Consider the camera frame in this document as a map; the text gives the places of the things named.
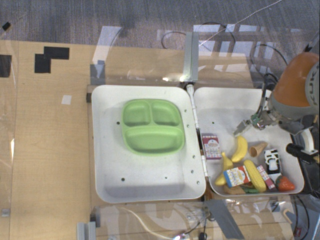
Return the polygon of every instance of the sink basin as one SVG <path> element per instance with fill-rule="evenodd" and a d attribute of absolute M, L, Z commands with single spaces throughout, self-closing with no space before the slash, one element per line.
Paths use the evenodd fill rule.
<path fill-rule="evenodd" d="M 130 100 L 123 106 L 121 121 L 124 143 L 135 154 L 168 155 L 185 144 L 180 112 L 170 101 Z"/>

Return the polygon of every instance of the small box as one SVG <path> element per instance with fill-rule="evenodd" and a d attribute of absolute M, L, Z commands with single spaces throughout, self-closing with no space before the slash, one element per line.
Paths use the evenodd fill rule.
<path fill-rule="evenodd" d="M 229 188 L 251 181 L 245 166 L 239 166 L 223 172 Z"/>
<path fill-rule="evenodd" d="M 203 152 L 206 159 L 221 159 L 218 136 L 213 133 L 203 133 L 201 136 Z"/>
<path fill-rule="evenodd" d="M 266 173 L 265 169 L 263 168 L 262 165 L 259 165 L 257 167 L 257 170 L 259 171 L 261 177 L 263 178 L 266 186 L 268 187 L 269 190 L 277 190 L 276 185 L 274 182 L 270 179 L 269 175 Z"/>

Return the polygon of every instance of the white sticker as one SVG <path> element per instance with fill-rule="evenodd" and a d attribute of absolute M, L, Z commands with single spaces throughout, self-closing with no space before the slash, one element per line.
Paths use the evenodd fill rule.
<path fill-rule="evenodd" d="M 62 105 L 70 105 L 71 104 L 71 98 L 72 98 L 71 95 L 63 95 L 61 104 Z"/>

